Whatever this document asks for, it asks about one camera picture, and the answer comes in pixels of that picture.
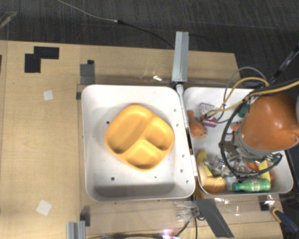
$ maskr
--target yellow plate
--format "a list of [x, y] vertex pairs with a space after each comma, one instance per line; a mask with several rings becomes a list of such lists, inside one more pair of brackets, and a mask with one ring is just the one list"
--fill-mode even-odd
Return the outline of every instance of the yellow plate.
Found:
[[105, 133], [105, 145], [121, 161], [149, 171], [165, 158], [174, 144], [172, 128], [143, 106], [126, 107]]

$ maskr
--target green bottle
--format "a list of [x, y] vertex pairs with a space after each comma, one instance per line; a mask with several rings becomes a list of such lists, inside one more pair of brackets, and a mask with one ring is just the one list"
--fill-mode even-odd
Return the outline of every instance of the green bottle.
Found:
[[248, 179], [241, 183], [234, 182], [232, 184], [233, 191], [243, 190], [245, 192], [259, 192], [259, 191], [269, 191], [270, 181], [267, 179]]

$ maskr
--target bottle cap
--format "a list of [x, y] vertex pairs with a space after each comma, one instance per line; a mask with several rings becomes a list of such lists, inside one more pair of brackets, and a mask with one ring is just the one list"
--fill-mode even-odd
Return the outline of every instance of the bottle cap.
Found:
[[239, 191], [240, 190], [240, 185], [239, 182], [234, 182], [231, 187], [233, 188], [233, 191]]

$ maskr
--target brown toy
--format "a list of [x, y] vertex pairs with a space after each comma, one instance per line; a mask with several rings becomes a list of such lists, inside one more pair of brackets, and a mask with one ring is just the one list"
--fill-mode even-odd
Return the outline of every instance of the brown toy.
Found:
[[207, 137], [207, 129], [196, 120], [193, 111], [187, 111], [189, 120], [190, 133], [194, 138], [205, 139]]

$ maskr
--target white paper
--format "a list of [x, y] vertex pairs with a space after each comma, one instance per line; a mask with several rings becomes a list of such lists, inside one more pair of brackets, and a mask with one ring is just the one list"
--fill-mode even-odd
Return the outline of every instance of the white paper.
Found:
[[52, 207], [51, 204], [49, 204], [48, 202], [46, 202], [42, 199], [40, 204], [36, 208], [36, 211], [44, 216], [48, 216], [51, 207]]
[[53, 92], [52, 90], [44, 91], [44, 100], [52, 100], [53, 99]]

